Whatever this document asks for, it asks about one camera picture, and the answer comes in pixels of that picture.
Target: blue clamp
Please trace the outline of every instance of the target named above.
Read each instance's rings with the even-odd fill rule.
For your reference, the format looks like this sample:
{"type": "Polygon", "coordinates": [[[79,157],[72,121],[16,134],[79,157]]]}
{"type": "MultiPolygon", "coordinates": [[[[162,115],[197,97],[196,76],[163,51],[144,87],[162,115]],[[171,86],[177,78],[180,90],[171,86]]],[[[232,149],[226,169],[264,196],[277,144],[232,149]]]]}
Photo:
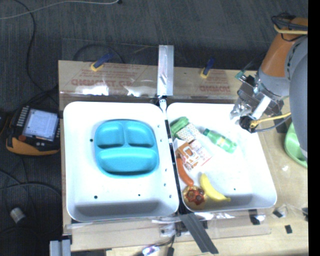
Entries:
{"type": "Polygon", "coordinates": [[[114,56],[113,53],[107,53],[106,55],[103,55],[96,62],[91,64],[90,67],[92,71],[97,72],[98,70],[102,69],[102,67],[104,66],[104,63],[111,60],[113,56],[114,56]]]}
{"type": "Polygon", "coordinates": [[[213,67],[215,62],[215,59],[213,57],[210,57],[210,59],[208,60],[208,62],[206,63],[205,67],[201,70],[201,74],[200,76],[202,78],[207,78],[209,73],[210,73],[210,69],[213,67]]]}

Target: sausage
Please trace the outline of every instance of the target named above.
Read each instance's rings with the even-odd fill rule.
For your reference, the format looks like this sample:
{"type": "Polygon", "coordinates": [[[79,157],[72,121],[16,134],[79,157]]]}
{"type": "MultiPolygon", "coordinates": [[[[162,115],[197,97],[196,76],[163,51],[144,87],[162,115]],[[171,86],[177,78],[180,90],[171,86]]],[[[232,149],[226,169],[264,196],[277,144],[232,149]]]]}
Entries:
{"type": "Polygon", "coordinates": [[[178,157],[176,159],[176,168],[178,170],[179,177],[181,180],[189,187],[192,187],[194,185],[194,181],[192,178],[188,176],[186,173],[186,170],[184,168],[184,163],[182,162],[182,159],[178,157]]]}

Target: black floor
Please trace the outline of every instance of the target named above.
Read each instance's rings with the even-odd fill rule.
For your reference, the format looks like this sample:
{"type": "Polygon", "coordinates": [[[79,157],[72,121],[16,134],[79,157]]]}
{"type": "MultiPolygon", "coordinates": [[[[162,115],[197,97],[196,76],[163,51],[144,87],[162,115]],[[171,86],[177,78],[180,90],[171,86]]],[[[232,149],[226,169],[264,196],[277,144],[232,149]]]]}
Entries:
{"type": "MultiPolygon", "coordinates": [[[[66,45],[70,40],[173,45],[176,66],[203,67],[214,56],[214,68],[238,70],[267,51],[276,35],[272,16],[288,12],[307,18],[309,10],[308,0],[57,3],[59,0],[0,0],[1,112],[12,114],[50,89],[51,98],[38,103],[58,109],[58,60],[71,60],[78,50],[66,45]],[[29,10],[37,11],[19,15],[29,10]]],[[[77,60],[87,60],[88,54],[77,60]]],[[[142,58],[144,64],[157,63],[152,55],[142,58]]],[[[60,153],[19,156],[6,149],[6,135],[0,137],[0,256],[48,256],[49,241],[62,234],[60,153]],[[10,217],[14,208],[25,214],[19,225],[10,217]]]]}

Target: blue plate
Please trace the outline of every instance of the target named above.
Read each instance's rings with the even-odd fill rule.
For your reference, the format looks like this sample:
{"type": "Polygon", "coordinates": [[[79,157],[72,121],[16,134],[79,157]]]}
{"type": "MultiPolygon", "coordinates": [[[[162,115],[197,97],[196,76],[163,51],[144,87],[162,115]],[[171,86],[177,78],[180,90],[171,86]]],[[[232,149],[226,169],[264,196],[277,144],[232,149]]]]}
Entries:
{"type": "Polygon", "coordinates": [[[129,119],[102,123],[94,135],[99,169],[112,177],[141,177],[159,166],[159,152],[152,128],[129,119]]]}

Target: banana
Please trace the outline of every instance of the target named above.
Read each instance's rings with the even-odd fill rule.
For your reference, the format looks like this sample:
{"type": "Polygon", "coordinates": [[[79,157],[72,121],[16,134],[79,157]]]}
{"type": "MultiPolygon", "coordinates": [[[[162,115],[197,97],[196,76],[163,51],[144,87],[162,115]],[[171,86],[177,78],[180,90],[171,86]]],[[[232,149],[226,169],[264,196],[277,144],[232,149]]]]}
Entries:
{"type": "Polygon", "coordinates": [[[200,176],[200,186],[204,190],[206,195],[215,202],[231,201],[230,197],[224,196],[211,185],[210,180],[205,173],[202,173],[200,176]]]}

